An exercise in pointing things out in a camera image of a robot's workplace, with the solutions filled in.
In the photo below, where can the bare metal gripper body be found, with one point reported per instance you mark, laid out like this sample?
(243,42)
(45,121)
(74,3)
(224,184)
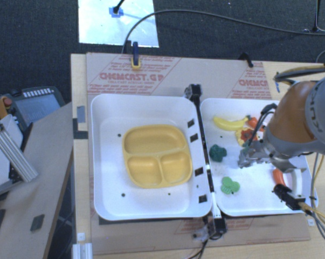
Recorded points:
(255,154)

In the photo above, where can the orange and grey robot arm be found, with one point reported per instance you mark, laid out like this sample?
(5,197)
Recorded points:
(294,115)

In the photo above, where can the yellow and red pizza slice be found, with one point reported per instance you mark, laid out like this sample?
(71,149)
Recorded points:
(244,136)

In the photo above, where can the dark green broccoli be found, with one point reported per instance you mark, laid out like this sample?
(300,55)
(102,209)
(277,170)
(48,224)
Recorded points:
(217,152)

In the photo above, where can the light green grapes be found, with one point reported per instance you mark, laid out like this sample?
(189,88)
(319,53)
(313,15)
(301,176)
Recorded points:
(229,185)

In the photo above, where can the yellow banana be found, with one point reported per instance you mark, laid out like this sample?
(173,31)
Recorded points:
(227,123)

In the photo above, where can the white plastic tray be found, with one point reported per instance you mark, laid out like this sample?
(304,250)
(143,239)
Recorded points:
(255,196)
(108,155)

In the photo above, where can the thin black and white rod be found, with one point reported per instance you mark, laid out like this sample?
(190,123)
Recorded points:
(204,147)

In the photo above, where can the brown cardboard board red print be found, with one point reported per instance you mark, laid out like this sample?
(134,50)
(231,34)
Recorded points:
(213,77)

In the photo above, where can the yellow divided plate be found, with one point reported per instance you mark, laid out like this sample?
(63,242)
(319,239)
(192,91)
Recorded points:
(154,142)

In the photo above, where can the black cylinder on white bracket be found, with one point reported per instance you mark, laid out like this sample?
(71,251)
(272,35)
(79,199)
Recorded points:
(286,194)

